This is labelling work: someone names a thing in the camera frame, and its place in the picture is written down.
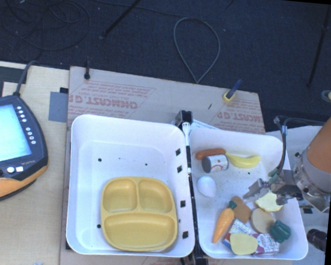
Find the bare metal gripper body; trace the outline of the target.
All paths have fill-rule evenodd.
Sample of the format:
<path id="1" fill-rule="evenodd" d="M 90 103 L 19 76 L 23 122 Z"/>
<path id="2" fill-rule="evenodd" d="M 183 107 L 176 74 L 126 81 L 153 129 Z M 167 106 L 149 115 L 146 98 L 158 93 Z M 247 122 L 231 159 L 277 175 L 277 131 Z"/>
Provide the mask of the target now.
<path id="1" fill-rule="evenodd" d="M 295 167 L 282 170 L 277 178 L 270 182 L 275 195 L 283 194 L 289 199 L 304 199 L 319 212 L 330 211 L 331 174 L 321 170 L 306 170 Z"/>

